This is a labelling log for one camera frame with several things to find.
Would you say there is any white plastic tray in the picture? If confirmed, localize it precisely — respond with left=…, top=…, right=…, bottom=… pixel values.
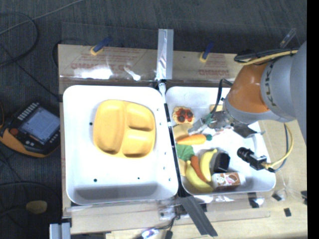
left=164, top=86, right=277, bottom=197
left=62, top=84, right=179, bottom=206

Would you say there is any black can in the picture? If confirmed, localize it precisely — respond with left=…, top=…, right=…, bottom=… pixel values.
left=213, top=151, right=231, bottom=173

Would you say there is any yellow oval object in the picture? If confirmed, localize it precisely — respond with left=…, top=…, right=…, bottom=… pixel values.
left=25, top=200, right=48, bottom=215

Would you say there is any yellow divided plate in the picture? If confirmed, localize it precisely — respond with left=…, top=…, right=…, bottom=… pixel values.
left=92, top=99, right=157, bottom=159

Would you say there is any green toy lettuce leaf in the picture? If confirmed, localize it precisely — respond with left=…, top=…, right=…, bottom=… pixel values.
left=175, top=143, right=196, bottom=160

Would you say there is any black cylinder on white bracket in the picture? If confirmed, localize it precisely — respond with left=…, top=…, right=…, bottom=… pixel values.
left=236, top=132, right=271, bottom=171

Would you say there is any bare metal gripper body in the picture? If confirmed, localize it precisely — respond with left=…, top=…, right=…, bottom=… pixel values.
left=207, top=110, right=237, bottom=130

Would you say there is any toy pizza slice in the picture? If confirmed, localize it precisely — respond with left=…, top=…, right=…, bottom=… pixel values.
left=172, top=106, right=195, bottom=124

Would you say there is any tan toy bread slice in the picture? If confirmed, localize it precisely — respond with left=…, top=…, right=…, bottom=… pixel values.
left=172, top=123, right=193, bottom=142

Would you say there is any brown and white carton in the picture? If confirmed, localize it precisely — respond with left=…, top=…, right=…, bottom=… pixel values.
left=211, top=171, right=246, bottom=191

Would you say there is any yellow banana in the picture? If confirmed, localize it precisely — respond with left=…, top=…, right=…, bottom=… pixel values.
left=199, top=148, right=218, bottom=183
left=185, top=160, right=214, bottom=194

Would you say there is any brown cardboard board red print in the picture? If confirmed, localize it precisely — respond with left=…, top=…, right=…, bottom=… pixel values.
left=57, top=43, right=307, bottom=235

